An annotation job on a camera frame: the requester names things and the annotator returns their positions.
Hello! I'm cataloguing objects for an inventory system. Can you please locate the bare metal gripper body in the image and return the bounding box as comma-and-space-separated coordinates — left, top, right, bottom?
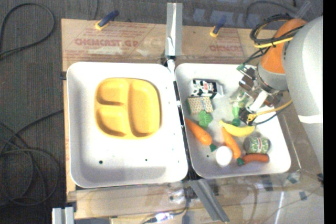
238, 65, 284, 108

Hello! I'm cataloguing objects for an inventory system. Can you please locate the clear bottle with green cap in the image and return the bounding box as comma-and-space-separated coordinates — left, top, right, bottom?
229, 88, 249, 127

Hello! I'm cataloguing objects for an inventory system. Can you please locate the black and white cow carton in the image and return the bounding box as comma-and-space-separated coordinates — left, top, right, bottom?
191, 78, 224, 99

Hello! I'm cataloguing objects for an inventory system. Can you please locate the yellow banana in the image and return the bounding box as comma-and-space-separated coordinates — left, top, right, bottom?
218, 119, 256, 137

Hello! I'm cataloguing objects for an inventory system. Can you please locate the orange and green patterned carton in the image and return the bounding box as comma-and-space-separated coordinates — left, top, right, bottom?
186, 96, 214, 115

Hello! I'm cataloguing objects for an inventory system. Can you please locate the green broccoli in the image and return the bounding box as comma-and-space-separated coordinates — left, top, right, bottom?
197, 110, 213, 129

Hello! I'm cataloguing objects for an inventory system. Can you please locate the green and white can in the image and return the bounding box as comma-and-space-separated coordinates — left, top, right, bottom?
243, 136, 271, 155

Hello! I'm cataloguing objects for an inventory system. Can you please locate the orange carrot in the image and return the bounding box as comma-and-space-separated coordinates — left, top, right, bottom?
221, 127, 245, 167
184, 118, 218, 153

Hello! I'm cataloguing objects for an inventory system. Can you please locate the orange sausage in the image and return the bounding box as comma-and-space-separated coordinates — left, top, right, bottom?
241, 153, 270, 165

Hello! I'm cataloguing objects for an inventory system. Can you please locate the white egg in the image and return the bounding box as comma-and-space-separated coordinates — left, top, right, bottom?
215, 145, 234, 167

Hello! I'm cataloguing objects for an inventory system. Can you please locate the white plastic tray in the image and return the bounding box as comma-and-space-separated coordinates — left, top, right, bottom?
174, 62, 292, 179
66, 61, 189, 189

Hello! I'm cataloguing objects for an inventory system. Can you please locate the yellow divided plate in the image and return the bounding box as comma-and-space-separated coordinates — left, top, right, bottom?
93, 77, 161, 139

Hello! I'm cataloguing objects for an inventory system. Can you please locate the brown cardboard board red print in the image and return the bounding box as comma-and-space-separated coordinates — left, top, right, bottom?
60, 18, 300, 220

